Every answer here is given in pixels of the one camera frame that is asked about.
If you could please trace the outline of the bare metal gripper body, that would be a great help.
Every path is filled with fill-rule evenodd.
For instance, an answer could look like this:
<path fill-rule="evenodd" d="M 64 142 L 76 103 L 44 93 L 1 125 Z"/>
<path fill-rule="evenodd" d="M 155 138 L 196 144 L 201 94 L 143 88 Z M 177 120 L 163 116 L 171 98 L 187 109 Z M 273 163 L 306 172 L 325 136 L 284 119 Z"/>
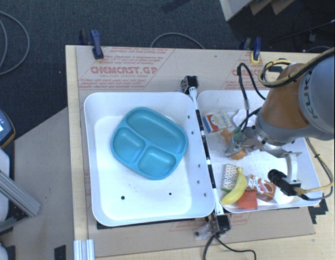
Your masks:
<path fill-rule="evenodd" d="M 272 139 L 259 127 L 246 127 L 243 132 L 237 134 L 237 143 L 241 147 L 255 147 L 255 151 L 267 152 L 275 157 L 286 155 L 283 149 L 285 143 Z"/>

